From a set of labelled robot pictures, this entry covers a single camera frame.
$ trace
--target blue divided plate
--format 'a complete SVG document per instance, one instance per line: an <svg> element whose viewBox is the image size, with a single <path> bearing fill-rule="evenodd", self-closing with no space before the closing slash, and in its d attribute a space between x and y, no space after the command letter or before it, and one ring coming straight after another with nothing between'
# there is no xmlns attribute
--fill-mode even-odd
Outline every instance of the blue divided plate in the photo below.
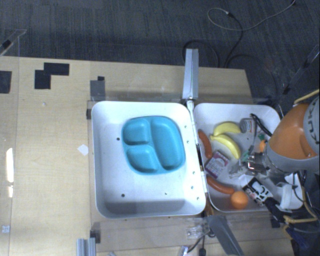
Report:
<svg viewBox="0 0 320 256"><path fill-rule="evenodd" d="M186 161L176 123L164 116L130 119L122 128L122 144L129 166L140 174L163 174Z"/></svg>

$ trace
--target light wood tabletop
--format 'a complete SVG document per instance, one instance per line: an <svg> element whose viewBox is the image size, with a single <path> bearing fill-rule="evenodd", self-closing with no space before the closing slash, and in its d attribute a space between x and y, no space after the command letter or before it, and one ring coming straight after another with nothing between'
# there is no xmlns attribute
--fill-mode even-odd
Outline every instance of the light wood tabletop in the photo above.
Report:
<svg viewBox="0 0 320 256"><path fill-rule="evenodd" d="M44 63L69 64L69 75L51 75L50 89L35 89L35 70ZM0 235L0 255L74 256L76 241L91 230L87 101L90 81L105 78L107 99L179 97L183 66L1 57L0 70L11 71L11 91L0 94L0 222L10 226ZM251 102L244 70L199 69L199 97L215 102ZM6 176L6 152L13 148L14 182ZM8 187L13 185L13 197ZM235 224L235 236L242 231ZM278 229L264 235L243 234L246 255L292 255L290 241ZM117 244L116 256L176 256L179 246L127 250ZM225 255L215 241L206 241L207 256ZM107 256L110 251L99 252Z"/></svg>

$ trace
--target orange ball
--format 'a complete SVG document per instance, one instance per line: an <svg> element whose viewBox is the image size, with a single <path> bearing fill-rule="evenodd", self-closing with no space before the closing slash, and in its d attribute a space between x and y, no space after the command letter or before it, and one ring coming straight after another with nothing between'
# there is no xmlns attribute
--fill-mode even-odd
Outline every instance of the orange ball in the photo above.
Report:
<svg viewBox="0 0 320 256"><path fill-rule="evenodd" d="M241 190L234 192L230 199L231 205L238 210L246 208L249 202L247 194Z"/></svg>

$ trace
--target yellow banana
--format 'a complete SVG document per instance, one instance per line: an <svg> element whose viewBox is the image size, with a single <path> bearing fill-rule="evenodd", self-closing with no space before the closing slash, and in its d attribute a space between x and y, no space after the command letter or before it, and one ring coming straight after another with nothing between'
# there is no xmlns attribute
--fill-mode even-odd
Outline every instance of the yellow banana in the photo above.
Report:
<svg viewBox="0 0 320 256"><path fill-rule="evenodd" d="M223 122L219 124L213 131L213 136L218 136L224 133L235 133L239 134L241 132L239 126L234 122Z"/></svg>
<svg viewBox="0 0 320 256"><path fill-rule="evenodd" d="M218 136L210 135L209 137L210 137L210 140L212 141L216 140L217 142L220 142L223 145L225 145L231 151L232 155L236 159L240 158L241 150L237 145L237 143L232 138L224 134L220 134Z"/></svg>

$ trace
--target hot dog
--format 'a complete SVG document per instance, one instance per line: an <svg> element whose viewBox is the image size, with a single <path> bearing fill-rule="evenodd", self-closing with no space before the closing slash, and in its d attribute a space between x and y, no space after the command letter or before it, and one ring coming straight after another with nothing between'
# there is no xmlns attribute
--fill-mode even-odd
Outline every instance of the hot dog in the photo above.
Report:
<svg viewBox="0 0 320 256"><path fill-rule="evenodd" d="M210 187L221 193L232 195L235 192L235 190L232 187L224 186L210 176L206 176L206 182L209 184Z"/></svg>
<svg viewBox="0 0 320 256"><path fill-rule="evenodd" d="M212 158L211 143L210 143L210 140L208 139L207 135L202 130L198 130L198 136L204 146L205 157L208 159Z"/></svg>

